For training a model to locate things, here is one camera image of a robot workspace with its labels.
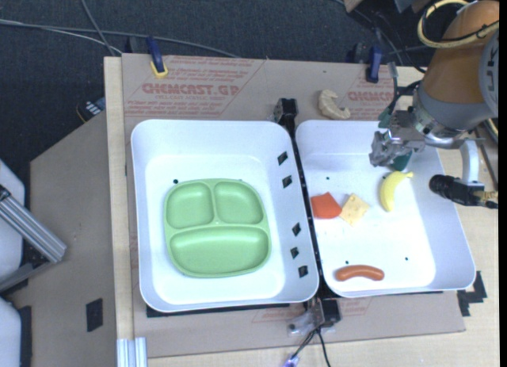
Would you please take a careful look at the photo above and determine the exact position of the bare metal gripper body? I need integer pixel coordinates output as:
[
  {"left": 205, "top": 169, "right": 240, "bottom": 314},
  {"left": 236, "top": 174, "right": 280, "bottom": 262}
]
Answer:
[{"left": 384, "top": 109, "right": 463, "bottom": 149}]

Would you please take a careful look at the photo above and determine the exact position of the yellow banana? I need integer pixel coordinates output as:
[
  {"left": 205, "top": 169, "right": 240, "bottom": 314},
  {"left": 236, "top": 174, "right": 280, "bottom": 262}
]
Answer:
[{"left": 379, "top": 170, "right": 414, "bottom": 213}]

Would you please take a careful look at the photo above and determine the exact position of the yellow cheese slice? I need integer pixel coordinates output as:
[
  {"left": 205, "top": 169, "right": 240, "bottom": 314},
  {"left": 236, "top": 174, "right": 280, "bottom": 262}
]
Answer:
[{"left": 338, "top": 193, "right": 372, "bottom": 227}]

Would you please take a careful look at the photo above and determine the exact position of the beige croissant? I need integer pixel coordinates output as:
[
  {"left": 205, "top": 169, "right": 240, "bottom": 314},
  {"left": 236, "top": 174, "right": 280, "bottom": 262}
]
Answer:
[{"left": 318, "top": 88, "right": 352, "bottom": 121}]

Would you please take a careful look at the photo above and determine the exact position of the orange carrot piece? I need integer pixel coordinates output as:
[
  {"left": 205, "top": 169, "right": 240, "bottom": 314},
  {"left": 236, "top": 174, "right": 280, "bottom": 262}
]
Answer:
[{"left": 310, "top": 192, "right": 343, "bottom": 221}]

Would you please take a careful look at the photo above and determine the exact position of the white plastic tray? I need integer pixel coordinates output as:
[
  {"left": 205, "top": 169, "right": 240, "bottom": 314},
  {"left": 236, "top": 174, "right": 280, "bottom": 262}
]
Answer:
[
  {"left": 130, "top": 118, "right": 321, "bottom": 314},
  {"left": 295, "top": 119, "right": 477, "bottom": 300}
]

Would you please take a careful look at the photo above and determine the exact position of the orange sausage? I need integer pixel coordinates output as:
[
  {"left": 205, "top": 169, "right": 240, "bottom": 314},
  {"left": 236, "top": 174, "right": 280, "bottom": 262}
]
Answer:
[{"left": 334, "top": 264, "right": 386, "bottom": 283}]

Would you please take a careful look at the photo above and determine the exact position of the brown cardboard board red print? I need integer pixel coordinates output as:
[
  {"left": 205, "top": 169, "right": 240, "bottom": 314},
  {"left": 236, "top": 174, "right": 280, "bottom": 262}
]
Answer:
[{"left": 120, "top": 52, "right": 467, "bottom": 359}]

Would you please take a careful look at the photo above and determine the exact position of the green divided plate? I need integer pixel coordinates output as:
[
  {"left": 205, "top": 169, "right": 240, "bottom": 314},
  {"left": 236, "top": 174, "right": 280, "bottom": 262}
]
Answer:
[{"left": 162, "top": 178, "right": 273, "bottom": 280}]

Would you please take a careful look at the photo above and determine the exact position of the black cylinder on white bracket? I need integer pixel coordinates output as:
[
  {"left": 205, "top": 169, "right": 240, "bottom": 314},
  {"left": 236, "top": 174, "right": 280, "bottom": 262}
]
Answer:
[{"left": 429, "top": 141, "right": 486, "bottom": 206}]

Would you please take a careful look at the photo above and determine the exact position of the black block with thin wires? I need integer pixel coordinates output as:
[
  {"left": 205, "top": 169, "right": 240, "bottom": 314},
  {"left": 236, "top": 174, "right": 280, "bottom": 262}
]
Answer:
[
  {"left": 273, "top": 97, "right": 298, "bottom": 125},
  {"left": 312, "top": 297, "right": 342, "bottom": 327}
]

